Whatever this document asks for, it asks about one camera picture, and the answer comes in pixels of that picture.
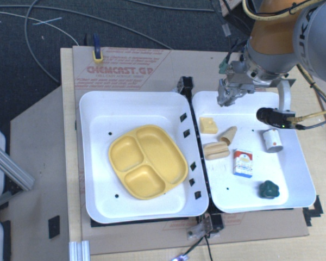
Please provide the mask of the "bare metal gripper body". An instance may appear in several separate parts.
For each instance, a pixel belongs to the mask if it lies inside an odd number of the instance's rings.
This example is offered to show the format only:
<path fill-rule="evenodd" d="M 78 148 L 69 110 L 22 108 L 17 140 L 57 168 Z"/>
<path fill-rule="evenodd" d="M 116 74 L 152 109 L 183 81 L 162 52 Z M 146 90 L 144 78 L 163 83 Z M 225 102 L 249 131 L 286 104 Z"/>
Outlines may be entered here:
<path fill-rule="evenodd" d="M 227 93 L 254 93 L 256 88 L 269 87 L 271 75 L 256 64 L 232 61 L 226 70 L 224 85 Z"/>

